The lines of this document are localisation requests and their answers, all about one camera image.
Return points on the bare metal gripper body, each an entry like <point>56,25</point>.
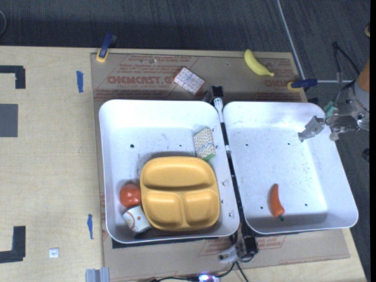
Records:
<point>346,121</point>

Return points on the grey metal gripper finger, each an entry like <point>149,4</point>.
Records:
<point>311,128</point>

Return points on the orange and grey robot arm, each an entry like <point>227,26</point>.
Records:
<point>363,81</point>

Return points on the white plastic tray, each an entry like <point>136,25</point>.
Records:
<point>164,122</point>
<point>282,157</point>

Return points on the orange carrot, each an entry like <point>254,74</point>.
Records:
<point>276,201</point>

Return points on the yellow banana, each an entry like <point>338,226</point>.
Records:
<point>256,65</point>

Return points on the thin black and white rod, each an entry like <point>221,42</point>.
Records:
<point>232,169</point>

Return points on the brown cardboard board red print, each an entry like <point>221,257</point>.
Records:
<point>235,69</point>

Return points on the white orange packet green edge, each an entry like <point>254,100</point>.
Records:
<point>204,143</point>

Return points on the orange divided plate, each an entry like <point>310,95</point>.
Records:
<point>179,194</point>

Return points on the red tomato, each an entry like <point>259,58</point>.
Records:
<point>130,194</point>

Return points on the white and orange can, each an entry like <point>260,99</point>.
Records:
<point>136,219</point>

